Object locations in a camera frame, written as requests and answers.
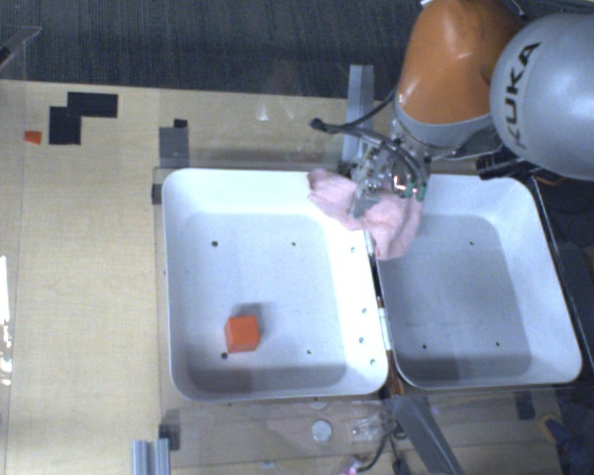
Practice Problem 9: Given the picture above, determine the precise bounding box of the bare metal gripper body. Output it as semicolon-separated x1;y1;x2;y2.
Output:
354;135;431;201

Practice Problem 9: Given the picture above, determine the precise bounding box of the white plastic tray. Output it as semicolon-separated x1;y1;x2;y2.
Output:
159;166;391;405
374;172;584;392

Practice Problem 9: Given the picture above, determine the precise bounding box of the pink cloth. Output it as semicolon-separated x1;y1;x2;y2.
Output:
306;167;424;262

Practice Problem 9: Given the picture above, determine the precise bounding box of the orange cube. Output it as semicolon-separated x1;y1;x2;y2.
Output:
223;314;263;355

